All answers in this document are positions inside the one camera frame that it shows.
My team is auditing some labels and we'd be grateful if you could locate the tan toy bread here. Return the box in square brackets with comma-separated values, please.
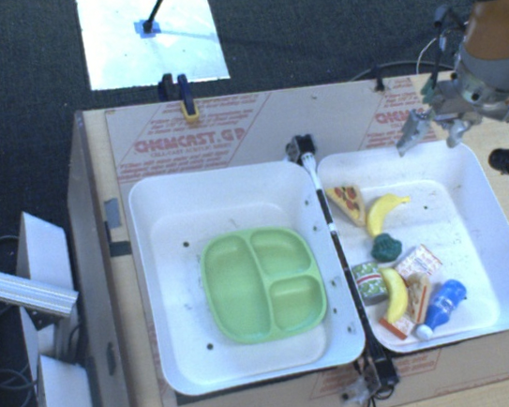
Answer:
[401, 269, 438, 326]

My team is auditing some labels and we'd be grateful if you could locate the green and white can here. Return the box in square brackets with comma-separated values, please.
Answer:
[350, 259, 391, 308]

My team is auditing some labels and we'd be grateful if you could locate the orange and white carton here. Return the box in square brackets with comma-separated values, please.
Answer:
[390, 240, 446, 284]
[377, 311, 419, 346]

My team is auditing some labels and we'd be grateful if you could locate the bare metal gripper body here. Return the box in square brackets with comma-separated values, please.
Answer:
[425, 69, 509, 136]

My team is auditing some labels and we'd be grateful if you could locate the brown cardboard board red print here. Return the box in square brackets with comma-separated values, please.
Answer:
[102, 50, 509, 407]

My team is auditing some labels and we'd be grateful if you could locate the green divided plate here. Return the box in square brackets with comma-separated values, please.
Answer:
[194, 219, 334, 352]

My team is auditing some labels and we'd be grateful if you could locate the blue bottle white cap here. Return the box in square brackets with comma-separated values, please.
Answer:
[407, 277, 475, 343]

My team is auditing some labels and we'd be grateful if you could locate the green broccoli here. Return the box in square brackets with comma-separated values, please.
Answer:
[367, 230, 406, 267]

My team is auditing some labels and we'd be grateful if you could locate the toy pizza slice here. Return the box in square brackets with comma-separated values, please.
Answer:
[324, 181, 368, 233]

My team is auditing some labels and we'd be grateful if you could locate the yellow banana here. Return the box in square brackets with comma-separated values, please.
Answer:
[377, 264, 414, 326]
[361, 189, 417, 240]

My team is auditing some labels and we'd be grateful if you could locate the white plastic tray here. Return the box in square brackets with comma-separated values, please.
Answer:
[124, 147, 372, 403]
[314, 126, 509, 365]

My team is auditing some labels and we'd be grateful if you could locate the thin black and white rod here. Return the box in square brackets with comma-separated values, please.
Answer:
[299, 146, 386, 369]

